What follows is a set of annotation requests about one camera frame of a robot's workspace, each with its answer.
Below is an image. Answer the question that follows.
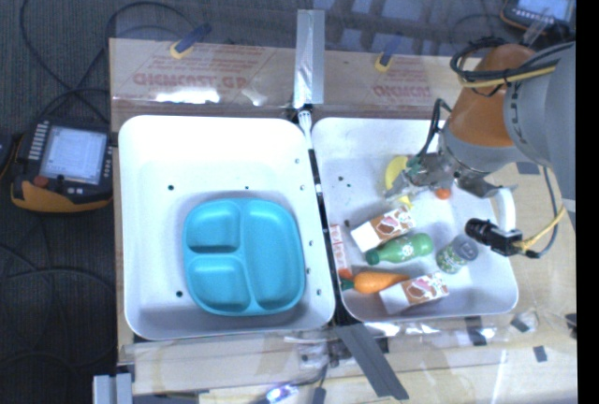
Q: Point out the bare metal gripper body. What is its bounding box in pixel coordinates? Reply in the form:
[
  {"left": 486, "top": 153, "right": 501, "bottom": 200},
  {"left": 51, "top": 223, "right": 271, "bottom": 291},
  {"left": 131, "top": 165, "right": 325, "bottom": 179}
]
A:
[{"left": 404, "top": 151, "right": 467, "bottom": 192}]

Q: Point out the yellow banana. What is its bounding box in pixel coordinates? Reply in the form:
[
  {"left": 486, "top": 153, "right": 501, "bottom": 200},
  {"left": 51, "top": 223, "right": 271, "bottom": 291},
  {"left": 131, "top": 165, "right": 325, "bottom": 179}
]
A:
[{"left": 384, "top": 154, "right": 414, "bottom": 191}]

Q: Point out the white and orange carton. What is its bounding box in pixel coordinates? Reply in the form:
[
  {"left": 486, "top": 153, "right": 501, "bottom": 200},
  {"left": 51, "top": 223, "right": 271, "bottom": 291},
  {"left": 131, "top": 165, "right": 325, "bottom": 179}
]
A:
[
  {"left": 377, "top": 271, "right": 451, "bottom": 316},
  {"left": 349, "top": 204, "right": 418, "bottom": 254}
]

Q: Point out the white plastic tray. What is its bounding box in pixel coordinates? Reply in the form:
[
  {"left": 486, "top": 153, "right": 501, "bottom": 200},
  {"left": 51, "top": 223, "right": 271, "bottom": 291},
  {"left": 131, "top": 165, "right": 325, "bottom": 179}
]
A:
[
  {"left": 117, "top": 113, "right": 338, "bottom": 342},
  {"left": 310, "top": 116, "right": 521, "bottom": 325}
]

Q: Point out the green bottle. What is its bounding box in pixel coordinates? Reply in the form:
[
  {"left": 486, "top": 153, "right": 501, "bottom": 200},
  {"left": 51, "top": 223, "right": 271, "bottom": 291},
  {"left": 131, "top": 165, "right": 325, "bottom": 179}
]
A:
[{"left": 364, "top": 231, "right": 435, "bottom": 267}]

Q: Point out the green can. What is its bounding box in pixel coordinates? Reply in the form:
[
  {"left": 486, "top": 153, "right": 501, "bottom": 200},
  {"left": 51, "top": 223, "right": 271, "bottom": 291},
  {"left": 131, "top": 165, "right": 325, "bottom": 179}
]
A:
[{"left": 435, "top": 234, "right": 480, "bottom": 276}]

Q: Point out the orange carrot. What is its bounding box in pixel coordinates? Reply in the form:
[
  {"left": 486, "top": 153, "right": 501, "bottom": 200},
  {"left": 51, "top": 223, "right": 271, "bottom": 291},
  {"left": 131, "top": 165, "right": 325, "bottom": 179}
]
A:
[{"left": 340, "top": 269, "right": 411, "bottom": 296}]

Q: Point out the blue divided plate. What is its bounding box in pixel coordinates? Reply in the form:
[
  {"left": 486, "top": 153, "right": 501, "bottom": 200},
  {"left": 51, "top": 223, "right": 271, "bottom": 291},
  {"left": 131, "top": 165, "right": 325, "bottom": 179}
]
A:
[{"left": 181, "top": 197, "right": 308, "bottom": 319}]

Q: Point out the brown cardboard board red print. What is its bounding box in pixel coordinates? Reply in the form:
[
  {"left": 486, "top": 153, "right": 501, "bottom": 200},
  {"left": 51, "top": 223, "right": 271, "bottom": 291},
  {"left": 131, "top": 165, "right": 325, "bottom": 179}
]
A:
[{"left": 108, "top": 36, "right": 539, "bottom": 350}]

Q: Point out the black cylinder on white bracket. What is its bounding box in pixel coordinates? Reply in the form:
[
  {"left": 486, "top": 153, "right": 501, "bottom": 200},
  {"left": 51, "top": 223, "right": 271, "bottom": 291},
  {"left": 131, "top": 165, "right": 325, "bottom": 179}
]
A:
[{"left": 464, "top": 184, "right": 524, "bottom": 258}]

